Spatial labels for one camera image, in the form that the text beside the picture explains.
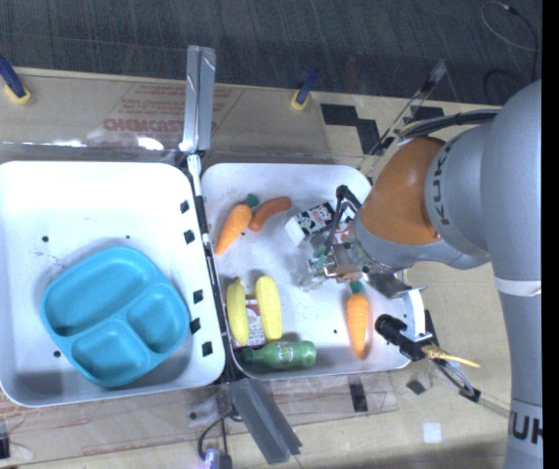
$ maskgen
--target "copper colored cylinder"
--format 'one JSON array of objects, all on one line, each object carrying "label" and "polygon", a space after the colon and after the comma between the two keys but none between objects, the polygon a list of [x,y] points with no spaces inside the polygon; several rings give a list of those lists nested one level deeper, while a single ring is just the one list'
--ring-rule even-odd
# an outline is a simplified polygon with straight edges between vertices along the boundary
[{"label": "copper colored cylinder", "polygon": [[425,208],[425,178],[445,142],[419,137],[401,146],[381,171],[366,197],[360,217],[382,239],[422,245],[440,239]]}]

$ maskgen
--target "orange carrot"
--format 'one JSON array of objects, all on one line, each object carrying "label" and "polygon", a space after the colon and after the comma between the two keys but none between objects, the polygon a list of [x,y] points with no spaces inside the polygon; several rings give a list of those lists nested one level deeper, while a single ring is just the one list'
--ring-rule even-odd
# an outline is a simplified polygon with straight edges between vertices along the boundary
[{"label": "orange carrot", "polygon": [[279,198],[265,201],[253,213],[253,217],[249,221],[249,229],[253,232],[260,231],[272,215],[288,210],[291,206],[292,201],[290,201],[288,196],[280,196]]},{"label": "orange carrot", "polygon": [[251,220],[251,207],[255,206],[257,202],[256,196],[248,194],[246,203],[239,203],[230,211],[214,248],[216,255],[224,253],[245,230]]},{"label": "orange carrot", "polygon": [[353,294],[347,301],[347,327],[349,337],[358,358],[363,356],[366,343],[366,329],[368,327],[369,304],[362,293],[359,282],[352,282]]}]

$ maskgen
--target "dark floor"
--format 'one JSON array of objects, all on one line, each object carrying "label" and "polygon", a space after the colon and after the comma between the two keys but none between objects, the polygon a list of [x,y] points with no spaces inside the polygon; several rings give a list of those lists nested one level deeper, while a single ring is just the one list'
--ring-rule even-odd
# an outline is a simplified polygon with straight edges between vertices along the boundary
[{"label": "dark floor", "polygon": [[465,103],[541,77],[541,39],[542,0],[0,0],[16,65],[182,78],[202,45],[218,82],[409,97],[444,59],[433,97]]}]

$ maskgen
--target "white tray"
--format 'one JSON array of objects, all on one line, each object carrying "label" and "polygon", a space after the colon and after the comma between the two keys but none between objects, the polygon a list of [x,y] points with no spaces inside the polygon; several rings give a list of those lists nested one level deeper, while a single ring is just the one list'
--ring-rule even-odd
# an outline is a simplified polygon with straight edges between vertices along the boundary
[{"label": "white tray", "polygon": [[[185,232],[194,238],[190,243]],[[21,405],[44,406],[213,382],[223,370],[225,351],[200,238],[189,180],[173,166],[0,165],[0,385],[6,395]],[[114,245],[149,256],[180,291],[199,329],[146,376],[107,389],[57,356],[39,305],[45,287],[63,270]],[[202,299],[195,302],[195,294]]]},{"label": "white tray", "polygon": [[[319,288],[304,292],[295,283],[295,276],[304,269],[312,255],[312,247],[296,247],[283,225],[294,214],[319,203],[336,203],[336,188],[347,185],[358,200],[364,201],[370,190],[366,177],[358,170],[341,165],[219,163],[201,177],[206,217],[210,237],[216,241],[226,216],[248,193],[260,202],[287,195],[292,208],[271,217],[262,231],[245,231],[221,256],[215,256],[222,294],[234,277],[241,277],[247,294],[253,294],[255,280],[270,275],[278,285],[283,312],[284,336],[289,340],[310,340],[318,350],[316,364],[300,370],[269,371],[241,366],[250,376],[262,379],[285,379],[295,376],[348,374],[391,370],[406,365],[409,360],[396,346],[372,331],[374,319],[382,313],[400,319],[412,318],[407,303],[387,299],[365,286],[370,302],[371,325],[365,357],[359,359],[351,347],[346,326],[344,305],[351,292],[346,282],[327,280]],[[415,314],[421,308],[413,308]]]}]

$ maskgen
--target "blue plate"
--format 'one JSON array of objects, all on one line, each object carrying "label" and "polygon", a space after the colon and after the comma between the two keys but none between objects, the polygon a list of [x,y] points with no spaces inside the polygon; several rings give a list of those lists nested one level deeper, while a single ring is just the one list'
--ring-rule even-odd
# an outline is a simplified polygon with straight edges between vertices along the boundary
[{"label": "blue plate", "polygon": [[186,303],[142,252],[111,247],[57,277],[41,299],[41,318],[89,380],[120,387],[166,360],[190,330]]}]

